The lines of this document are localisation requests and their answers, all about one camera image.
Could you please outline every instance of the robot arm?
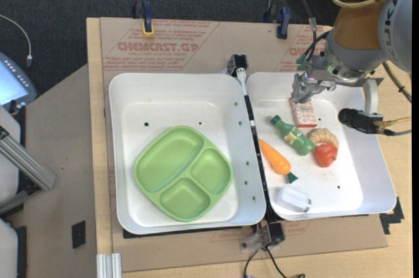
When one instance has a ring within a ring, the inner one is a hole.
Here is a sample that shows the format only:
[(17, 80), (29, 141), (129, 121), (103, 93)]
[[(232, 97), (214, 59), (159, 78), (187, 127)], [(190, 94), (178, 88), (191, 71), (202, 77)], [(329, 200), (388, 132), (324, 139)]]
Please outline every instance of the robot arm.
[(364, 86), (365, 78), (391, 60), (412, 72), (412, 0), (333, 0), (342, 8), (325, 42), (305, 72), (296, 74), (291, 97), (309, 101), (337, 84)]

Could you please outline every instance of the orange carrot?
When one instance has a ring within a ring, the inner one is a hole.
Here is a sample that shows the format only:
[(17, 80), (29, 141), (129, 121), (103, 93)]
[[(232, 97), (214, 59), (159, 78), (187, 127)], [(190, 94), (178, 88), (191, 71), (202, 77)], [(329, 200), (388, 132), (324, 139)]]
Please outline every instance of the orange carrot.
[(264, 156), (276, 172), (280, 175), (288, 175), (290, 173), (291, 164), (284, 156), (261, 139), (259, 139), (259, 145), (261, 146)]

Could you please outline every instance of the toy carrot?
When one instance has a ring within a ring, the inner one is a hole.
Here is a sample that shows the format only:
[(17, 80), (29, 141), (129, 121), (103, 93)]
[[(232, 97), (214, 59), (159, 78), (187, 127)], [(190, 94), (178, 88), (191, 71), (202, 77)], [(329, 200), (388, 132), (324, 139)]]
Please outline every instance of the toy carrot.
[(288, 175), (290, 183), (297, 179), (297, 177), (291, 173), (291, 164), (274, 147), (261, 139), (259, 139), (259, 145), (261, 146), (266, 159), (276, 172), (280, 175)]

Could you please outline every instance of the red tomato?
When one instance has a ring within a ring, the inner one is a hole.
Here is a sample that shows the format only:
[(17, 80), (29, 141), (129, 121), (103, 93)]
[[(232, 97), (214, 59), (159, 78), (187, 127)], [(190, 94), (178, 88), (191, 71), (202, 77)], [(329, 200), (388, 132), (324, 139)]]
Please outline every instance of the red tomato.
[(317, 162), (322, 167), (330, 166), (333, 161), (336, 160), (338, 154), (338, 148), (334, 145), (319, 145), (314, 150), (314, 156), (316, 157)]

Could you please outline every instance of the toy bottle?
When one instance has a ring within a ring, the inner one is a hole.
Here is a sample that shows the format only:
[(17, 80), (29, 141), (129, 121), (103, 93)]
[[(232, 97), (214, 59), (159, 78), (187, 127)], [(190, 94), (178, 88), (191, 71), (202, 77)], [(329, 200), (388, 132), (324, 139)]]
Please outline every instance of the toy bottle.
[(296, 148), (301, 156), (307, 155), (314, 148), (314, 143), (300, 129), (292, 124), (286, 124), (278, 115), (274, 116), (270, 123), (280, 130), (281, 136)]

